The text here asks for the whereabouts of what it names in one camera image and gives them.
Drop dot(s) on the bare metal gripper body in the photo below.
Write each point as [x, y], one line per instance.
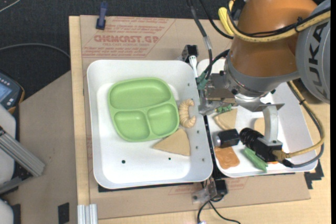
[220, 87]

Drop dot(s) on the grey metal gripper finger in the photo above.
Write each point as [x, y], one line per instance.
[214, 108]
[203, 108]

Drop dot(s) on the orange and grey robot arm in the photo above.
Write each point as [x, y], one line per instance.
[265, 42]

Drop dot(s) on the tan pizza slice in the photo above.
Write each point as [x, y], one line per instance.
[228, 119]
[177, 144]

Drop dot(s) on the beige croissant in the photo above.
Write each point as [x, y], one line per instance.
[185, 115]

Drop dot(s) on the black and silver can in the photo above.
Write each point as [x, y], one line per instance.
[228, 137]

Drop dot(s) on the tan bread slice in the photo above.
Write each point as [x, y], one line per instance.
[259, 125]

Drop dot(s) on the orange biscuit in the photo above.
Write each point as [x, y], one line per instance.
[227, 157]

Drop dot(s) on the green divided plate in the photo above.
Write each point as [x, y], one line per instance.
[141, 107]

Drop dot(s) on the green pea pod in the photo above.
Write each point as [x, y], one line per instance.
[256, 161]

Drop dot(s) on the white plastic tray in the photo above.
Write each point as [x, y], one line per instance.
[147, 165]
[296, 118]

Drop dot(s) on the brown cardboard board, red print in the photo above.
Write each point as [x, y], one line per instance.
[131, 42]

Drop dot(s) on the black cylinder on white bracket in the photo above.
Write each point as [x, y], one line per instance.
[258, 143]

